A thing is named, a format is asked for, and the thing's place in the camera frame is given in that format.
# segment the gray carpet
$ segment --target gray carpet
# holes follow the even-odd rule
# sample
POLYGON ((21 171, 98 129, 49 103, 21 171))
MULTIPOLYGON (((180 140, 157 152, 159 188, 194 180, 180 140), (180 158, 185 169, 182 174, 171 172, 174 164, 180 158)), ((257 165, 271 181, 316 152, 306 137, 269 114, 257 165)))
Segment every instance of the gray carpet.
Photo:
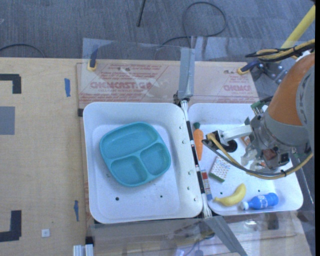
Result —
MULTIPOLYGON (((161 45, 170 38, 206 36, 223 27, 223 16, 210 5, 189 5, 195 0, 146 0, 140 26, 137 27, 142 0, 0 0, 0 48, 11 44, 29 44, 47 58, 82 58, 83 39, 101 39, 161 45)), ((279 48, 314 4, 311 0, 222 0, 205 2, 217 5, 226 18, 226 28, 206 42, 205 61, 250 61, 245 55, 264 48, 279 48)), ((315 38, 315 22, 300 38, 315 38)), ((170 46, 188 47, 187 39, 170 46)), ((113 58, 122 58, 122 51, 113 58)), ((32 47, 15 46, 0 51, 0 57, 36 57, 32 47)), ((102 56, 109 58, 110 52, 102 56)), ((292 62, 283 62, 289 68, 292 62)), ((256 81, 261 97, 273 95, 277 85, 268 77, 256 81)), ((314 160, 304 168, 301 189, 310 191, 302 210, 315 209, 314 160)), ((312 217, 302 223, 314 227, 312 217)), ((315 230, 306 229, 315 255, 315 230)))

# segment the yellow cable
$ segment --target yellow cable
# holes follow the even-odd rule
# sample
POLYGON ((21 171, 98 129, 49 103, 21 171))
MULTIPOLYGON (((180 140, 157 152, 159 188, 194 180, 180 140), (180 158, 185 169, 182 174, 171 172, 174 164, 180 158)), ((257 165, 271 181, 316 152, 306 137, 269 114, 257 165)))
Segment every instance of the yellow cable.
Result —
POLYGON ((229 159, 231 162, 236 164, 237 166, 241 166, 240 163, 238 163, 229 153, 224 149, 224 147, 217 141, 216 136, 214 136, 212 133, 209 133, 206 135, 206 137, 211 140, 217 147, 220 149, 229 159))
MULTIPOLYGON (((216 136, 214 136, 212 133, 209 133, 206 135, 206 137, 211 140, 217 147, 218 149, 220 149, 227 157, 228 159, 234 163, 237 166, 243 167, 240 163, 238 163, 223 147, 222 145, 219 143, 219 141, 217 141, 216 136)), ((285 177, 287 175, 290 175, 296 171, 298 171, 300 168, 302 168, 311 158, 313 157, 313 154, 310 153, 306 159, 304 161, 302 161, 301 163, 299 163, 295 168, 293 168, 292 170, 288 171, 287 173, 280 173, 277 176, 263 176, 261 174, 257 174, 257 173, 251 173, 251 172, 246 172, 249 175, 255 176, 257 178, 263 179, 263 180, 276 180, 282 177, 285 177)))
MULTIPOLYGON (((297 45, 296 47, 292 47, 292 48, 290 48, 288 50, 280 51, 279 53, 276 53, 276 54, 258 56, 258 59, 261 60, 261 61, 277 59, 279 57, 283 57, 283 56, 289 55, 289 54, 293 53, 296 50, 299 50, 299 49, 301 49, 303 47, 306 47, 308 45, 312 45, 312 44, 315 44, 315 43, 316 43, 316 40, 315 39, 311 39, 311 40, 309 40, 307 42, 304 42, 304 43, 301 43, 301 44, 297 45)), ((276 49, 262 49, 262 50, 257 51, 256 54, 259 55, 259 54, 274 53, 274 52, 277 52, 277 50, 276 49)))
POLYGON ((288 176, 288 175, 290 175, 290 174, 298 171, 298 170, 299 170, 300 168, 302 168, 312 157, 313 157, 313 154, 310 153, 305 160, 303 160, 301 163, 299 163, 294 169, 288 171, 286 174, 282 173, 282 174, 279 174, 278 176, 263 176, 263 175, 260 175, 260 174, 248 173, 248 172, 247 172, 247 174, 253 175, 253 176, 258 177, 258 178, 263 179, 263 180, 276 180, 276 179, 279 179, 279 178, 288 176))

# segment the clear plastic panel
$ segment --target clear plastic panel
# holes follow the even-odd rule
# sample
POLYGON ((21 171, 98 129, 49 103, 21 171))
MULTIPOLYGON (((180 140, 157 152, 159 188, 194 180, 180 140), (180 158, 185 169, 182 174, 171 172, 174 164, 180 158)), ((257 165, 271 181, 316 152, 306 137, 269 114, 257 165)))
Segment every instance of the clear plastic panel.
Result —
POLYGON ((77 65, 79 108, 91 102, 172 103, 179 88, 182 49, 191 51, 85 38, 83 60, 77 65))
POLYGON ((265 41, 260 38, 193 37, 191 45, 195 49, 196 69, 191 102, 253 103, 272 96, 279 79, 295 63, 294 59, 287 58, 273 64, 274 77, 262 73, 261 68, 254 68, 243 75, 238 74, 237 70, 257 60, 246 55, 263 49, 280 48, 282 44, 280 40, 265 41), (210 71, 205 68, 209 64, 212 65, 210 71), (204 72, 209 72, 209 83, 202 80, 204 72))
MULTIPOLYGON (((250 256, 311 256, 297 212, 229 216, 225 220, 250 256)), ((243 255, 212 230, 211 219, 175 219, 91 225, 94 255, 243 255)))

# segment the cable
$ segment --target cable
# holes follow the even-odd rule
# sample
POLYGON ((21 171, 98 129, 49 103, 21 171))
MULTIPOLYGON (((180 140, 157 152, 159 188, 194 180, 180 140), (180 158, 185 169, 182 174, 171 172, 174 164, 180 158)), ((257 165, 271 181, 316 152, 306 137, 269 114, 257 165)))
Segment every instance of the cable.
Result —
POLYGON ((190 250, 190 251, 188 251, 184 256, 189 255, 189 254, 194 250, 194 248, 196 247, 196 245, 197 245, 198 243, 199 243, 199 241, 196 241, 196 242, 193 244, 193 246, 192 246, 191 250, 190 250))
POLYGON ((264 179, 264 180, 276 180, 282 177, 286 177, 287 175, 290 175, 296 171, 298 171, 300 168, 302 168, 313 156, 312 153, 310 153, 303 162, 301 162, 300 164, 298 164, 297 166, 291 167, 286 171, 282 171, 281 173, 265 173, 265 172, 261 172, 261 171, 253 171, 250 169, 247 169, 245 167, 243 167, 241 164, 239 164, 233 157, 231 157, 228 152, 222 147, 222 145, 217 141, 217 139, 215 138, 215 136, 211 135, 210 133, 206 135, 207 138, 212 141, 227 157, 223 156, 222 154, 220 154, 217 150, 215 150, 212 147, 209 147, 208 145, 206 145, 207 147, 209 147, 214 153, 216 153, 218 156, 220 156, 221 158, 223 158, 225 161, 227 161, 228 163, 230 163, 231 165, 233 165, 234 167, 241 169, 245 172, 247 172, 249 175, 253 175, 257 178, 260 179, 264 179))
POLYGON ((37 50, 39 53, 41 53, 42 57, 45 58, 45 54, 43 53, 43 51, 41 51, 39 48, 31 45, 31 44, 27 44, 27 43, 13 43, 13 44, 9 44, 9 45, 6 45, 2 48, 0 48, 0 52, 3 51, 4 49, 7 49, 7 48, 10 48, 10 47, 16 47, 16 46, 27 46, 27 47, 31 47, 35 50, 37 50))
POLYGON ((247 54, 246 58, 257 57, 262 62, 278 62, 289 57, 297 57, 307 50, 314 49, 316 40, 312 39, 291 48, 262 49, 254 53, 247 54))
POLYGON ((209 5, 215 9, 217 9, 221 14, 222 14, 222 17, 223 17, 223 27, 222 29, 220 29, 218 32, 215 32, 215 33, 212 33, 212 34, 207 34, 207 35, 197 35, 197 37, 214 37, 218 34, 220 34, 222 31, 225 30, 226 26, 227 26, 227 19, 226 19, 226 15, 225 13, 218 7, 216 6, 215 4, 213 3, 210 3, 210 2, 204 2, 204 1, 199 1, 199 2, 194 2, 192 4, 190 4, 183 12, 182 14, 182 27, 183 27, 183 31, 184 31, 184 36, 177 36, 177 37, 173 37, 173 38, 170 38, 168 39, 167 41, 165 41, 164 43, 162 43, 162 46, 166 45, 167 43, 173 41, 173 40, 177 40, 177 39, 187 39, 188 40, 188 44, 189 44, 189 47, 191 48, 191 43, 189 41, 189 38, 191 38, 192 36, 191 35, 188 35, 187 33, 187 30, 186 30, 186 17, 187 17, 187 13, 188 13, 188 10, 192 7, 192 6, 195 6, 195 5, 199 5, 199 4, 204 4, 204 5, 209 5))

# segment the wooden table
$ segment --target wooden table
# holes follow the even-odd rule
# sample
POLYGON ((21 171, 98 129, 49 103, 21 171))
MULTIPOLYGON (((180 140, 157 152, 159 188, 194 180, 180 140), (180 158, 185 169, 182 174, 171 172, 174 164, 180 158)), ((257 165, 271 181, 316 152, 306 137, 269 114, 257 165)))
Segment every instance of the wooden table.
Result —
MULTIPOLYGON (((76 72, 76 65, 81 62, 0 59, 0 74, 21 77, 21 91, 8 80, 10 77, 0 79, 0 117, 4 117, 0 119, 0 238, 12 238, 0 242, 0 255, 66 256, 73 253, 74 245, 85 244, 85 168, 76 72), (6 110, 10 110, 8 115, 4 115, 6 110), (10 226, 11 214, 19 218, 19 211, 21 234, 14 225, 10 226), (42 230, 49 230, 49 237, 42 237, 42 230)), ((267 239, 241 244, 252 255, 283 256, 283 244, 299 245, 304 255, 309 255, 301 224, 294 221, 297 235, 276 239, 278 242, 267 239), (268 245, 280 249, 260 251, 268 245)))

